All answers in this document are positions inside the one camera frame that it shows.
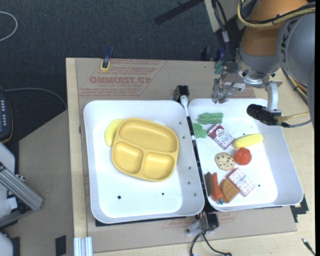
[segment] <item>cable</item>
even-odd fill
[[[201,234],[202,234],[202,236],[203,236],[206,244],[211,248],[211,250],[213,250],[214,252],[216,252],[216,253],[218,253],[218,254],[222,254],[222,255],[224,255],[224,256],[232,256],[231,252],[222,252],[222,251],[215,250],[215,249],[209,244],[208,240],[207,240],[206,237],[205,237],[205,234],[204,234],[204,233],[201,233]]]
[[[293,118],[300,118],[309,115],[309,112],[299,113],[299,114],[293,114],[289,116],[275,116],[274,118],[277,119],[279,122],[287,121],[289,119]]]
[[[245,19],[241,13],[243,2],[245,2],[245,0],[240,0],[240,3],[238,4],[237,12],[236,12],[237,17],[240,20],[240,22],[243,23],[245,26],[252,27],[252,28],[265,28],[272,25],[277,25],[278,23],[286,21],[293,17],[303,15],[303,14],[313,13],[316,11],[316,4],[307,4],[296,10],[289,11],[282,15],[277,15],[274,18],[270,18],[266,20],[248,20],[248,19]]]
[[[228,44],[228,42],[230,40],[229,40],[229,36],[228,36],[228,31],[225,29],[225,26],[224,26],[224,24],[222,23],[222,21],[221,21],[221,19],[219,17],[216,0],[211,0],[211,4],[212,4],[212,8],[214,10],[215,18],[218,21],[219,26],[221,28],[223,41],[225,43],[225,55],[221,58],[222,59],[222,65],[224,65],[226,63],[226,61],[228,59],[228,55],[229,55],[229,44]],[[221,13],[222,13],[223,18],[226,21],[227,19],[226,19],[226,16],[225,16],[224,11],[223,11],[222,8],[221,8]]]
[[[194,256],[192,250],[193,250],[193,247],[194,247],[196,241],[198,240],[198,238],[199,238],[201,235],[202,235],[202,237],[204,238],[206,244],[210,247],[211,250],[213,250],[214,252],[216,252],[216,253],[218,253],[218,254],[224,255],[224,256],[232,256],[231,252],[222,252],[222,251],[215,250],[215,249],[210,245],[210,243],[208,242],[207,238],[205,237],[205,233],[204,233],[204,232],[202,232],[202,233],[200,233],[200,234],[197,234],[197,235],[194,237],[194,239],[192,240],[191,246],[190,246],[190,251],[189,251],[190,256]]]
[[[16,91],[42,91],[42,92],[46,92],[46,93],[49,93],[49,94],[52,94],[52,95],[56,96],[63,103],[65,109],[68,109],[67,104],[65,103],[65,101],[58,94],[54,93],[53,91],[47,90],[47,89],[33,88],[33,87],[16,88],[16,89],[2,89],[1,86],[0,86],[0,89],[2,91],[4,91],[5,93],[16,92]]]
[[[310,244],[307,242],[307,240],[304,239],[304,238],[302,238],[302,241],[303,241],[304,245],[309,249],[309,251],[312,252],[312,254],[313,254],[314,256],[316,256],[316,253],[315,253],[314,250],[311,248],[311,246],[310,246]]]
[[[11,37],[11,36],[12,36],[16,31],[17,31],[17,28],[18,28],[18,21],[17,21],[17,19],[16,19],[16,17],[15,17],[15,16],[13,16],[12,14],[10,14],[10,13],[8,13],[8,12],[0,11],[0,14],[5,14],[5,15],[9,15],[9,16],[11,16],[11,17],[14,19],[14,22],[15,22],[15,28],[14,28],[14,30],[13,30],[9,35],[7,35],[6,37],[1,38],[1,39],[0,39],[0,42],[1,42],[1,41],[3,41],[3,40],[8,39],[9,37]]]
[[[304,125],[307,125],[311,123],[311,119],[309,121],[306,121],[306,122],[302,122],[302,123],[298,123],[298,124],[288,124],[286,122],[282,122],[281,123],[281,126],[282,127],[285,127],[285,128],[295,128],[295,127],[300,127],[300,126],[304,126]]]
[[[308,89],[302,85],[301,83],[297,82],[296,80],[294,80],[290,75],[288,75],[283,68],[282,72],[284,74],[284,76],[286,77],[286,79],[288,80],[289,84],[294,88],[294,91],[297,91],[298,94],[302,97],[302,99],[304,100],[304,102],[306,104],[308,104],[308,97],[307,97],[307,93],[308,93]]]
[[[237,40],[240,40],[240,41],[241,41],[242,38],[241,38],[241,37],[238,37],[238,36],[235,36],[235,34],[236,34],[237,32],[235,32],[235,31],[229,26],[228,20],[227,20],[226,14],[225,14],[225,11],[224,11],[224,9],[223,9],[220,1],[219,1],[219,0],[215,0],[215,2],[217,3],[217,5],[218,5],[218,7],[219,7],[219,9],[220,9],[220,12],[221,12],[221,15],[222,15],[222,17],[223,17],[223,20],[224,20],[224,23],[225,23],[225,26],[226,26],[227,30],[230,31],[231,33],[233,33],[233,35],[232,35],[233,38],[236,38]]]

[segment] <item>yellow plate compartment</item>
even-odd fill
[[[179,139],[172,129],[141,118],[127,118],[115,133],[111,159],[122,173],[160,182],[173,173],[178,153]]]

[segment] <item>toy cookie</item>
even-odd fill
[[[226,152],[216,154],[214,160],[221,170],[230,171],[235,167],[234,158]]]

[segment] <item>dark carpet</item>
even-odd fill
[[[0,41],[1,88],[49,90],[65,102],[67,57],[103,58],[112,45],[118,59],[200,61],[205,48],[215,55],[224,46],[200,0],[0,0],[0,11],[18,22]],[[14,28],[14,19],[0,13],[0,39]],[[238,43],[231,44],[230,58]],[[46,91],[5,95],[14,120],[8,146],[65,110]]]

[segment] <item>white tray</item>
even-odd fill
[[[253,119],[247,114],[250,104],[266,106],[263,99],[230,99],[222,104],[214,104],[211,99],[195,99],[189,105],[192,122],[203,113],[223,113],[222,126],[234,138],[248,134],[262,134],[263,142],[249,147],[252,161],[248,165],[237,165],[253,180],[256,187],[249,195],[243,197],[238,194],[230,203],[220,204],[212,199],[208,193],[209,203],[218,211],[236,211],[253,208],[278,207],[295,205],[303,199],[302,186],[290,155],[282,128],[266,125]],[[213,124],[202,125],[207,132]],[[220,170],[215,163],[215,155],[227,152],[234,155],[236,148],[229,145],[222,149],[210,137],[196,139],[199,160],[203,175],[217,172],[218,183],[230,172]],[[207,192],[212,191],[206,184]]]
[[[195,216],[205,199],[183,107],[172,100],[95,100],[83,112],[91,210],[106,224]],[[173,174],[161,182],[118,171],[104,133],[115,119],[142,118],[173,129],[179,153]]]

